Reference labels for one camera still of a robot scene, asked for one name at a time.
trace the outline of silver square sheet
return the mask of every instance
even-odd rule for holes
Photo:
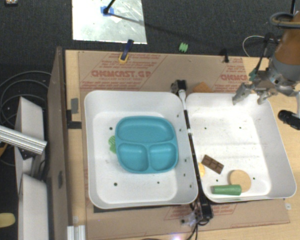
[[[111,15],[102,7],[111,0],[72,0],[72,37],[81,41],[147,44],[141,0],[116,0]]]

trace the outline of table surface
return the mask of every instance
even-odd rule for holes
[[[66,57],[66,94],[67,107],[71,107],[71,99],[79,97],[79,72],[78,63],[75,56]],[[243,58],[244,66],[247,72],[250,72],[258,62],[258,58],[245,57]],[[282,94],[269,98],[272,109],[275,115],[280,110],[296,111],[297,103],[292,97],[286,97]],[[81,121],[81,113],[72,115],[73,121]],[[286,199],[286,203],[291,205],[291,210],[288,211],[290,223],[267,225],[258,227],[232,228],[223,230],[203,231],[198,233],[198,240],[291,240],[300,239],[300,131],[297,131],[290,126],[283,124],[278,118],[277,125],[281,138],[295,177],[297,190],[293,197]],[[79,217],[78,224],[84,224],[82,218],[86,217],[85,211],[85,193],[84,190],[84,165],[82,156],[82,133],[80,130],[70,129],[69,136],[69,164],[70,170],[69,181],[75,187],[75,191],[71,192],[71,207],[72,213]],[[175,235],[158,235],[149,237],[149,239],[171,240],[171,239],[186,239],[189,233],[175,234]],[[145,237],[129,238],[131,240],[144,239]]]

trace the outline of blue plate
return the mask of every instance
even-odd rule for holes
[[[120,165],[131,173],[164,173],[178,162],[177,137],[172,124],[155,116],[129,116],[115,128]]]

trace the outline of black carpet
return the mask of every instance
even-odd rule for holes
[[[245,56],[244,38],[282,31],[268,23],[276,12],[290,12],[292,0],[142,0],[147,45],[134,45],[133,52],[178,53],[181,42],[189,54],[218,55],[224,48],[230,56]],[[300,10],[300,0],[296,0]],[[29,70],[50,72],[57,46],[65,49],[121,51],[123,44],[72,40],[72,0],[19,0],[7,7],[0,0],[0,83]],[[262,39],[246,42],[251,56],[261,53]],[[48,84],[49,77],[36,73],[19,79],[33,79]],[[0,88],[0,99],[7,85]],[[15,94],[45,96],[35,83],[20,83],[7,90],[3,100]],[[33,102],[44,106],[41,101]],[[3,110],[12,116],[18,100]],[[12,150],[2,159],[13,163]],[[14,168],[0,162],[0,213],[18,216]],[[0,240],[17,239],[16,224],[0,229]]]

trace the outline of green cylinder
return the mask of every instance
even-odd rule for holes
[[[241,186],[240,185],[219,185],[211,187],[212,193],[216,195],[230,195],[240,196]]]

